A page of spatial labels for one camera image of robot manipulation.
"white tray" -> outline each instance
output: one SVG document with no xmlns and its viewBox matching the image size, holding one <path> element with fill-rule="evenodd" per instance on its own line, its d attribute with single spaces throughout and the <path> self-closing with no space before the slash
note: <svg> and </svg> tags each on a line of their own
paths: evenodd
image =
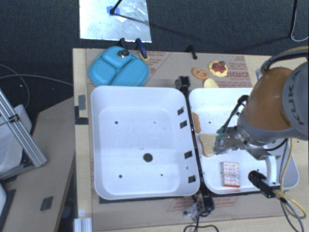
<svg viewBox="0 0 309 232">
<path fill-rule="evenodd" d="M 230 113 L 237 104 L 237 100 L 242 95 L 250 95 L 251 88 L 198 88 L 194 89 L 189 96 L 192 112 L 199 116 L 201 132 L 205 134 L 215 134 L 216 131 L 226 122 Z M 237 124 L 237 116 L 234 116 L 229 126 Z M 197 146 L 201 159 L 201 166 L 205 184 L 209 190 L 217 194 L 230 194 L 239 192 L 258 191 L 249 180 L 248 174 L 252 170 L 258 170 L 266 176 L 266 162 L 264 160 L 256 160 L 246 150 L 228 150 L 226 154 L 214 155 L 209 158 L 203 155 L 202 145 L 197 136 Z M 284 146 L 270 153 L 281 156 Z M 221 182 L 220 163 L 224 161 L 238 162 L 240 169 L 240 188 L 223 187 Z M 277 159 L 277 172 L 279 173 L 281 157 Z M 299 175 L 294 162 L 291 158 L 286 176 L 284 179 L 284 187 L 291 188 L 298 183 Z"/>
<path fill-rule="evenodd" d="M 91 106 L 95 188 L 102 198 L 186 196 L 198 191 L 190 122 L 180 91 L 100 86 L 91 94 Z"/>
</svg>

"metal frame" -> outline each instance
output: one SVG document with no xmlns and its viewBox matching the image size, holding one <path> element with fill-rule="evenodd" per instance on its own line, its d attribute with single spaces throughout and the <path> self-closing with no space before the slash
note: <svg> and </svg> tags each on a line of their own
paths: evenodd
<svg viewBox="0 0 309 232">
<path fill-rule="evenodd" d="M 119 6 L 119 4 L 122 2 L 122 0 L 118 0 L 118 2 L 116 3 L 116 5 L 110 10 L 110 14 L 113 15 L 115 14 L 115 10 L 117 9 L 117 7 Z"/>
<path fill-rule="evenodd" d="M 4 93 L 0 88 L 0 116 L 4 119 L 3 124 L 7 124 L 13 135 L 16 137 L 20 145 L 23 147 L 24 152 L 29 157 L 32 165 L 24 167 L 24 164 L 21 163 L 19 166 L 12 168 L 4 174 L 0 174 L 0 180 L 12 177 L 14 175 L 23 173 L 33 168 L 38 168 L 42 164 L 47 162 L 47 158 L 37 147 L 33 141 L 31 135 L 27 132 L 23 123 L 19 119 L 18 114 L 16 114 L 14 108 L 9 103 Z"/>
</svg>

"small box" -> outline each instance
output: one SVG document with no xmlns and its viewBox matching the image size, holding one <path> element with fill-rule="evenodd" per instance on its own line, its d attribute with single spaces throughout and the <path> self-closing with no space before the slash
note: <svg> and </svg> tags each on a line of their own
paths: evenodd
<svg viewBox="0 0 309 232">
<path fill-rule="evenodd" d="M 221 162 L 221 173 L 224 187 L 240 187 L 239 164 L 237 162 Z"/>
</svg>

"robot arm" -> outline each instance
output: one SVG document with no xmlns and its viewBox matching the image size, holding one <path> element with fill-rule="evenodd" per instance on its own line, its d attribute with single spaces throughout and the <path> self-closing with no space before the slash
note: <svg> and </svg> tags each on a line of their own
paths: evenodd
<svg viewBox="0 0 309 232">
<path fill-rule="evenodd" d="M 247 100 L 238 113 L 237 125 L 227 127 L 230 117 L 217 131 L 215 154 L 240 148 L 261 159 L 263 154 L 267 155 L 263 146 L 276 139 L 308 140 L 308 62 L 294 71 L 282 67 L 269 69 L 275 61 L 298 57 L 308 57 L 308 48 L 280 54 L 262 65 L 264 74 L 250 96 L 240 98 L 232 111 L 231 116 Z"/>
</svg>

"yellow cable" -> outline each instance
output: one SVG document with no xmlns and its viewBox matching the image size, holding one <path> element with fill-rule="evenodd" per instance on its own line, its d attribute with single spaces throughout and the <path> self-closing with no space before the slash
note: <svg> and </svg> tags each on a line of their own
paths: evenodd
<svg viewBox="0 0 309 232">
<path fill-rule="evenodd" d="M 281 180 L 280 180 L 280 190 L 273 190 L 273 192 L 276 194 L 277 197 L 287 199 L 287 200 L 291 201 L 292 203 L 294 203 L 303 212 L 303 215 L 299 218 L 304 219 L 307 216 L 305 209 L 298 202 L 296 202 L 294 199 L 290 198 L 289 196 L 285 195 L 285 193 L 283 192 L 284 175 L 285 175 L 285 172 L 287 170 L 291 156 L 292 156 L 292 140 L 290 140 L 290 152 L 289 152 L 288 158 L 286 160 L 285 167 L 283 169 Z M 290 209 L 288 209 L 288 206 L 286 204 L 284 204 L 284 207 L 291 216 L 296 218 L 294 213 L 291 212 Z"/>
</svg>

